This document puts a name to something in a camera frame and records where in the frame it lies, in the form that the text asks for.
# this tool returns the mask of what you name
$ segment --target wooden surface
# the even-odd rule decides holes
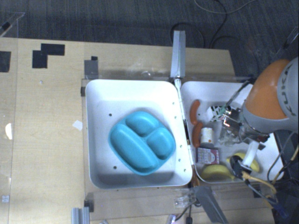
[[[76,120],[82,121],[80,87],[84,78],[84,60],[98,56],[104,75],[139,74],[149,69],[153,74],[167,75],[172,49],[26,39],[19,39],[17,43],[9,223],[69,224],[71,209],[82,208],[85,198],[83,134],[72,126]],[[48,56],[47,69],[32,69],[32,50],[40,50],[41,43],[65,44],[65,56]],[[229,53],[223,50],[186,49],[186,66],[187,73],[234,75]],[[263,204],[250,210],[226,210],[225,214],[231,223],[248,220],[247,223],[274,223],[271,211]],[[163,215],[108,222],[164,224],[166,219],[167,216]],[[209,221],[201,211],[194,214],[193,223]]]

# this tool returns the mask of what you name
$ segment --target banana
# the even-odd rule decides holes
[[[233,156],[239,156],[240,158],[244,159],[245,157],[245,153],[236,153],[234,154]],[[256,171],[257,173],[260,171],[260,166],[258,165],[257,161],[256,160],[253,160],[252,163],[251,163],[251,166],[250,168],[253,170],[253,171]]]
[[[200,175],[204,180],[216,180],[219,178],[223,178],[223,177],[229,177],[232,180],[235,178],[235,176],[233,176],[229,169],[221,164],[212,164],[212,165],[208,165],[206,168],[204,168],[204,170],[201,172]]]

